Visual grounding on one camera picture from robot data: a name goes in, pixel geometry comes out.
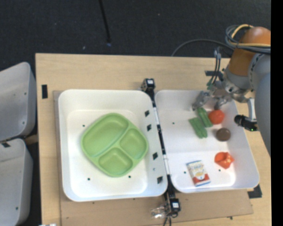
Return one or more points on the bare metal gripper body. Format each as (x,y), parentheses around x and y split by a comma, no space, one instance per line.
(222,91)

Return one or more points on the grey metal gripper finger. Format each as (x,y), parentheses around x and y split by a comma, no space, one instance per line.
(200,100)
(221,102)

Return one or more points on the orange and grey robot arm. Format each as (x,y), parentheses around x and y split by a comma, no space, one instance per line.
(261,83)

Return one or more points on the red toy tomato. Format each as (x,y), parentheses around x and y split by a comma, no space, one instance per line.
(216,116)

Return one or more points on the green toy celery stick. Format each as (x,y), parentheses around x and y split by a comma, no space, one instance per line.
(198,127)
(205,118)

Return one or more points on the brown round biscuit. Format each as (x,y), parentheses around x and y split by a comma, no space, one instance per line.
(223,134)

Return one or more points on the thin black and white rod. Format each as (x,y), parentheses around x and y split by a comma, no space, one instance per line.
(160,135)

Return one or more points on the white plastic tray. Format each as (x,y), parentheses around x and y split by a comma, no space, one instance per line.
(186,154)
(73,149)

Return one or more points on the orange toy fries carton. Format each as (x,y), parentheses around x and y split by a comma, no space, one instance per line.
(224,159)

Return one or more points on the white red blue carton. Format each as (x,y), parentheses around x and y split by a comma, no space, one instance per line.
(198,174)

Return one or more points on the green divided plate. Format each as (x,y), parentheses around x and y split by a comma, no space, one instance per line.
(113,145)

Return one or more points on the black cylinder on white bracket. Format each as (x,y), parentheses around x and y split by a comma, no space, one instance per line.
(244,121)

